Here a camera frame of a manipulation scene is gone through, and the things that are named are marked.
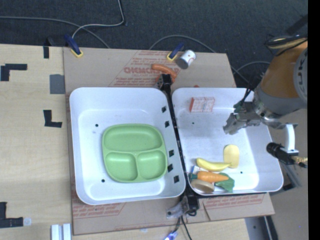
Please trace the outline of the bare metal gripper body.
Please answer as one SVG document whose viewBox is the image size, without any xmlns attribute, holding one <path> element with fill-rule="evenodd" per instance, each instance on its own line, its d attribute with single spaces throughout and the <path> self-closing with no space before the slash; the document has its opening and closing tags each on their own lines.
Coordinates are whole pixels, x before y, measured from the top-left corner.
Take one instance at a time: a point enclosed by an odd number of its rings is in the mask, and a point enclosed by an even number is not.
<svg viewBox="0 0 320 240">
<path fill-rule="evenodd" d="M 242 102 L 234 105 L 234 114 L 238 121 L 249 120 L 249 126 L 265 124 L 274 129 L 282 129 L 284 124 L 280 122 L 281 115 L 272 112 L 262 102 Z"/>
</svg>

